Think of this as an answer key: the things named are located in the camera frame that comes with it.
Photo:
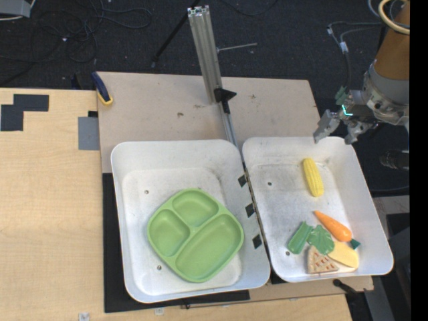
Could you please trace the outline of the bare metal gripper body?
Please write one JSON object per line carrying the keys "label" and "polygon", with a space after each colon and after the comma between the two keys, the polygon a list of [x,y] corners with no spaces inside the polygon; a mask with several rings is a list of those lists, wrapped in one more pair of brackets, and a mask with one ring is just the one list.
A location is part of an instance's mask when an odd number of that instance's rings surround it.
{"label": "bare metal gripper body", "polygon": [[369,124],[407,126],[410,121],[408,106],[393,102],[376,90],[351,90],[340,103],[340,114],[345,120]]}

